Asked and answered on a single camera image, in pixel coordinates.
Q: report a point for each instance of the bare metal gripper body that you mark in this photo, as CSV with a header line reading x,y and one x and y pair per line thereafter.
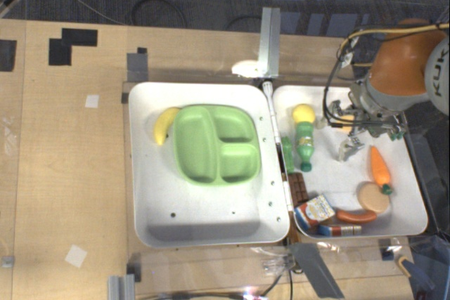
x,y
369,112

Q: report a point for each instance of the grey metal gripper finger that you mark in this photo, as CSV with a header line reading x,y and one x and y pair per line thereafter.
x,y
344,153
357,147

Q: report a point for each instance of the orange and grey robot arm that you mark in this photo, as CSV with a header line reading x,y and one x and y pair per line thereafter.
x,y
397,63

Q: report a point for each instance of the white plastic tray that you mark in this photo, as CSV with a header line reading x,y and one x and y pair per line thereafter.
x,y
211,214
334,179

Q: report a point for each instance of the orange carrot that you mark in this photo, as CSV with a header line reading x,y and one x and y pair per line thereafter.
x,y
379,165

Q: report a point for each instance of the green bottle with yellow label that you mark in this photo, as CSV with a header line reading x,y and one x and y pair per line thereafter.
x,y
304,144

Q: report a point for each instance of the tan round biscuit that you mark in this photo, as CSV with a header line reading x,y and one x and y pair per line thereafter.
x,y
372,198

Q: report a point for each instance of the yellow lemon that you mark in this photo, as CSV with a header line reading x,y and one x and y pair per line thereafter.
x,y
303,113

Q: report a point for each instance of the brown chocolate bar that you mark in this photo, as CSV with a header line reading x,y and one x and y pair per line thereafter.
x,y
298,189

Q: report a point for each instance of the red sausage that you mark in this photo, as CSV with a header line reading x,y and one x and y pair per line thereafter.
x,y
355,216

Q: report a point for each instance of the blue yellow and red carton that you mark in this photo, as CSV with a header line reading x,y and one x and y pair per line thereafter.
x,y
313,212

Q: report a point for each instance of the blue red and white box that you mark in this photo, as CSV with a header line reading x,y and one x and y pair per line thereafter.
x,y
339,230

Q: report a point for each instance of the green divided plate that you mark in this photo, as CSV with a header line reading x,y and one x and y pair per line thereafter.
x,y
197,147

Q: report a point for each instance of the yellow banana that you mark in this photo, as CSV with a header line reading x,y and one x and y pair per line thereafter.
x,y
161,126

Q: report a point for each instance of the black cylinder on white bracket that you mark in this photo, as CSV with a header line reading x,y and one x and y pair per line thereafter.
x,y
348,47

